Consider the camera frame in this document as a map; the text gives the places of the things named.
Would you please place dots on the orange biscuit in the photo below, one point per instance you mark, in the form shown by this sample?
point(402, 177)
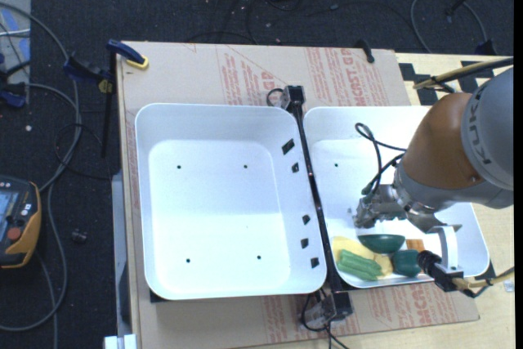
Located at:
point(414, 244)

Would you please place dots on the thin black rod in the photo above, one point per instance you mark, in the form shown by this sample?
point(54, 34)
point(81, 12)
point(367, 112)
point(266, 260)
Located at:
point(311, 171)

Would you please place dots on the white plastic tray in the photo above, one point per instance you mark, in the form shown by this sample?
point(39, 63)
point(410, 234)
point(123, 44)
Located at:
point(339, 192)
point(212, 212)

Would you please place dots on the green toy pepper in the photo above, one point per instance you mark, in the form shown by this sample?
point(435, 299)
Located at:
point(406, 262)

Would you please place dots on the green ribbed toy vegetable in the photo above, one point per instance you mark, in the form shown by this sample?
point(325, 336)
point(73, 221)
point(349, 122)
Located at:
point(359, 265)

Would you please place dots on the brown cardboard board red print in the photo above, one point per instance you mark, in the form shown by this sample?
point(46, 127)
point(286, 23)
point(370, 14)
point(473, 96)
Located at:
point(253, 65)

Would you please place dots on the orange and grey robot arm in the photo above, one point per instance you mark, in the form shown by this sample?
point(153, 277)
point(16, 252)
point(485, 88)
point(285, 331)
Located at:
point(445, 143)

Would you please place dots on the yellow flat toy food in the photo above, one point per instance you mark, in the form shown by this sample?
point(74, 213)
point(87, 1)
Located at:
point(342, 244)

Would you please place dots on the black cylinder on white bracket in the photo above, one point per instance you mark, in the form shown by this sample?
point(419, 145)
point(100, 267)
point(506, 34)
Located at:
point(448, 245)

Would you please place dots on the green bowl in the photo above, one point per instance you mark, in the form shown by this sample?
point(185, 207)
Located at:
point(380, 243)

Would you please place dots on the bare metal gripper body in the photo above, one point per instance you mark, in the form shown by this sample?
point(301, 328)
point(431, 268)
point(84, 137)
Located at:
point(382, 206)

